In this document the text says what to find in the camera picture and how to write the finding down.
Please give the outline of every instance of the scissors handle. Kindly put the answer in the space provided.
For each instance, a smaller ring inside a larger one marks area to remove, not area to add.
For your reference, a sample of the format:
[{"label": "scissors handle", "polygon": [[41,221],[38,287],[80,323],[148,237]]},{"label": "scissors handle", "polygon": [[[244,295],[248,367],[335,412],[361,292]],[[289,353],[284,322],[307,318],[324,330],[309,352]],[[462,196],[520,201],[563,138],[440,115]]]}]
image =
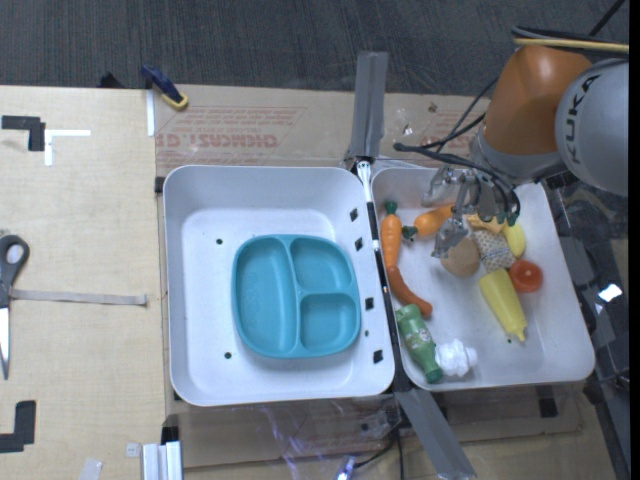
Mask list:
[{"label": "scissors handle", "polygon": [[[11,262],[7,256],[9,249],[14,245],[22,248],[22,254],[17,261]],[[13,280],[27,262],[27,259],[29,259],[29,246],[22,238],[17,235],[7,235],[0,238],[0,281],[2,281],[7,290],[13,284]]]}]

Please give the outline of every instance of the white plastic tray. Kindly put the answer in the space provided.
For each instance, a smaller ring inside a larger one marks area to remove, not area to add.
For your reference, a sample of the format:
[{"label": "white plastic tray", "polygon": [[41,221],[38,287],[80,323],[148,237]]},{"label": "white plastic tray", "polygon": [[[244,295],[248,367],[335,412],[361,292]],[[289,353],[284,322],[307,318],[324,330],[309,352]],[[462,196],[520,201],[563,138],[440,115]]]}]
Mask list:
[{"label": "white plastic tray", "polygon": [[[424,192],[436,169],[387,168],[376,173],[372,192],[379,219],[384,202],[398,203],[403,224],[426,211],[421,206]],[[535,293],[521,294],[527,318],[526,340],[509,339],[484,301],[477,280],[482,266],[470,278],[451,275],[431,257],[434,239],[404,241],[398,267],[407,285],[433,305],[426,320],[437,343],[454,338],[478,353],[478,364],[464,377],[445,377],[427,384],[423,370],[402,346],[405,371],[418,386],[431,391],[512,386],[585,379],[593,370],[595,357],[578,300],[571,282],[544,189],[528,184],[517,189],[522,210],[520,223],[527,246],[524,258],[541,267],[544,284]]]},{"label": "white plastic tray", "polygon": [[[353,174],[339,168],[185,166],[169,174],[163,192],[170,371],[182,399],[221,406],[362,397],[389,387],[394,361],[388,323],[364,191]],[[231,306],[233,258],[246,240],[274,233],[326,238],[348,254],[362,323],[346,350],[274,359],[240,339]]]}]

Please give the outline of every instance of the yellow squeeze bottle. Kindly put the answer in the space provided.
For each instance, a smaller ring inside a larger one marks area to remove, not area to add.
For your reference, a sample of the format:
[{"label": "yellow squeeze bottle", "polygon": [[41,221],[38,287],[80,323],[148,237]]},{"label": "yellow squeeze bottle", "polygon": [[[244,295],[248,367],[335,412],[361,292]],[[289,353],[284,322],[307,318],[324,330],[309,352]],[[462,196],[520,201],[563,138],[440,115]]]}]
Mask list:
[{"label": "yellow squeeze bottle", "polygon": [[499,268],[485,274],[478,280],[478,286],[505,332],[515,334],[520,341],[524,341],[527,319],[507,271]]}]

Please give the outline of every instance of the yellow cable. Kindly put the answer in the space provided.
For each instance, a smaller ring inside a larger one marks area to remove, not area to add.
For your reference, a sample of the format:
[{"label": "yellow cable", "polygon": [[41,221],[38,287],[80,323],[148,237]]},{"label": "yellow cable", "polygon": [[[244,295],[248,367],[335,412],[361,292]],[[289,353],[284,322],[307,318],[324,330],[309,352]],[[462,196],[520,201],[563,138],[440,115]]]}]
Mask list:
[{"label": "yellow cable", "polygon": [[557,46],[560,48],[582,48],[603,52],[629,53],[628,44],[600,43],[598,41],[578,41],[575,39],[534,39],[516,37],[513,42],[519,45],[537,44],[540,46]]}]

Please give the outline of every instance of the red tomato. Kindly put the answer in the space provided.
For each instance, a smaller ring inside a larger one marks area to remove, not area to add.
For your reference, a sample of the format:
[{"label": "red tomato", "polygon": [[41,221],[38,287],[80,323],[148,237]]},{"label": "red tomato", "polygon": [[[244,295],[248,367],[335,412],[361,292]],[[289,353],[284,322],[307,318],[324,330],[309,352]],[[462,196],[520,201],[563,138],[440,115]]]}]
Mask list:
[{"label": "red tomato", "polygon": [[535,292],[542,286],[542,270],[535,263],[522,258],[509,267],[509,277],[519,293]]}]

